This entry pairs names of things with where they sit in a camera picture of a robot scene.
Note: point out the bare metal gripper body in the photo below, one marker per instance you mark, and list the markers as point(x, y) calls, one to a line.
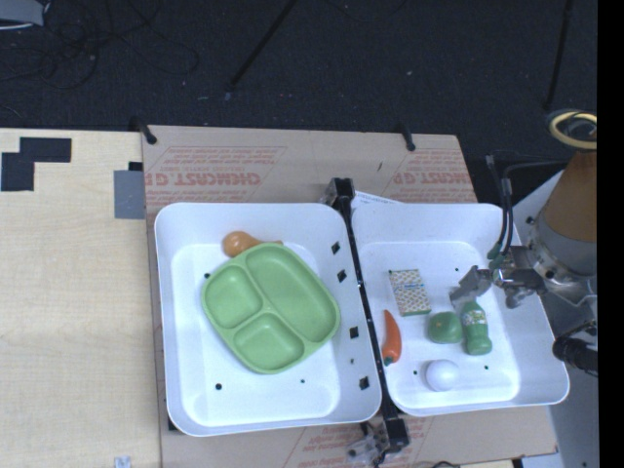
point(524, 273)

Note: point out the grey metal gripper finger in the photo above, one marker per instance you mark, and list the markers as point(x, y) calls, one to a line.
point(515, 300)
point(470, 285)

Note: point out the green bottle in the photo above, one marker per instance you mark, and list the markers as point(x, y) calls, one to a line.
point(477, 332)

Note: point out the green round toy fruit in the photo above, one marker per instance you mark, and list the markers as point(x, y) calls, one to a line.
point(444, 328)

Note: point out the white plastic tray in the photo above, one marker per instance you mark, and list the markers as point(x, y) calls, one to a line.
point(487, 232)
point(273, 402)

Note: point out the small patterned carton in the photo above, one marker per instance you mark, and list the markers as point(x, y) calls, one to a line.
point(409, 291)

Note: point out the white ball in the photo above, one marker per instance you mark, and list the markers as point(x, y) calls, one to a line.
point(441, 375)

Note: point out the orange carrot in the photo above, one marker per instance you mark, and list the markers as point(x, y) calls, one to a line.
point(392, 339)

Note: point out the thin black rod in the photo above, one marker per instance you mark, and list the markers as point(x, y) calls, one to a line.
point(363, 293)

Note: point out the white printed paper slip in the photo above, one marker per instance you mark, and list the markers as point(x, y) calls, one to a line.
point(375, 198)

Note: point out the green divided plate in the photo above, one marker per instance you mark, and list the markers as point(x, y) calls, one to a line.
point(273, 305)

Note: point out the brown cardboard board red print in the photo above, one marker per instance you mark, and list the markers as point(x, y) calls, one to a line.
point(292, 168)

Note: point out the orange pear-shaped toy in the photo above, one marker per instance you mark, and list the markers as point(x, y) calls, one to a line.
point(236, 243)

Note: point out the black cylinder on white bracket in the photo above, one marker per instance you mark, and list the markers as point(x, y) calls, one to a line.
point(577, 351)

